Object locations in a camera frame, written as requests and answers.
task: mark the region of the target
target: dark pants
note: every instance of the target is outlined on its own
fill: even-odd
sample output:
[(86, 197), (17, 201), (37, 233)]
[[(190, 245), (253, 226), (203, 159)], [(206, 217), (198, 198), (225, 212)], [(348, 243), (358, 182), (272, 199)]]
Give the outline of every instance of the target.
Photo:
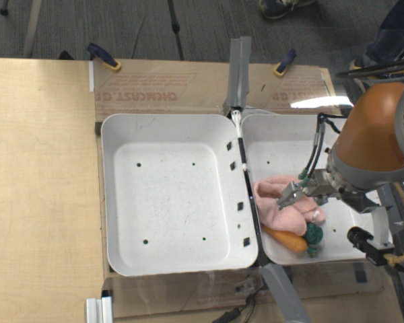
[(380, 25), (376, 39), (362, 57), (366, 65), (404, 58), (404, 0), (398, 0)]

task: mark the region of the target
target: orange carrot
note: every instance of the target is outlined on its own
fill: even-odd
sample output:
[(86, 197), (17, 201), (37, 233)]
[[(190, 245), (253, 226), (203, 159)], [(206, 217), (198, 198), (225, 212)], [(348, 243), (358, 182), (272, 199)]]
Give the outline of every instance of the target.
[(308, 249), (306, 240), (303, 237), (294, 234), (293, 232), (275, 231), (264, 225), (262, 225), (262, 227), (272, 238), (283, 244), (285, 247), (289, 248), (291, 251), (296, 252), (297, 254)]

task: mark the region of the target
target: empty white tray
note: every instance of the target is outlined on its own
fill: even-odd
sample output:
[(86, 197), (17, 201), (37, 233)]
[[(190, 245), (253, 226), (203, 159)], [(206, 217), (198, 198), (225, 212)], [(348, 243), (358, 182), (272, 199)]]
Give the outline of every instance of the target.
[(254, 263), (258, 246), (230, 120), (116, 114), (103, 122), (102, 148), (108, 259), (117, 273)]
[[(341, 129), (345, 120), (335, 119)], [(242, 135), (252, 183), (283, 174), (295, 175), (310, 159), (316, 116), (309, 115), (250, 115), (242, 120)], [(326, 126), (323, 149), (332, 147), (338, 134)], [(327, 154), (322, 152), (316, 168), (324, 168)], [(371, 214), (358, 214), (336, 199), (322, 205), (326, 221), (322, 225), (323, 240), (317, 246), (317, 256), (296, 254), (262, 231), (263, 249), (277, 264), (303, 264), (338, 260), (364, 259), (347, 239), (347, 231), (359, 226), (373, 233)]]

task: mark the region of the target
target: pink towel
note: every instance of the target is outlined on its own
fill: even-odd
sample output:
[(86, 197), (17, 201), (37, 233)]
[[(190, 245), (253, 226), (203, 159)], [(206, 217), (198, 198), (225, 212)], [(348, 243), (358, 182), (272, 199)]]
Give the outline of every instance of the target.
[(325, 220), (325, 214), (312, 198), (305, 195), (293, 205), (279, 210), (277, 199), (291, 181), (298, 183), (299, 179), (283, 175), (254, 183), (253, 190), (259, 219), (270, 229), (291, 231), (298, 236), (303, 236), (307, 230), (307, 223), (320, 225)]

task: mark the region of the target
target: wooden tabletop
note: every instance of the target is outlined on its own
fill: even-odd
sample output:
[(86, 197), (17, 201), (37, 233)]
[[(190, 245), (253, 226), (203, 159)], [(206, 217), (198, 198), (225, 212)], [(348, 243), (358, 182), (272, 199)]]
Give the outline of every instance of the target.
[[(85, 300), (100, 296), (94, 104), (85, 61), (0, 59), (0, 322), (83, 322)], [(304, 305), (315, 322), (403, 321), (389, 279), (382, 293)], [(211, 322), (223, 312), (129, 322)], [(266, 317), (283, 322), (265, 304), (251, 322)]]

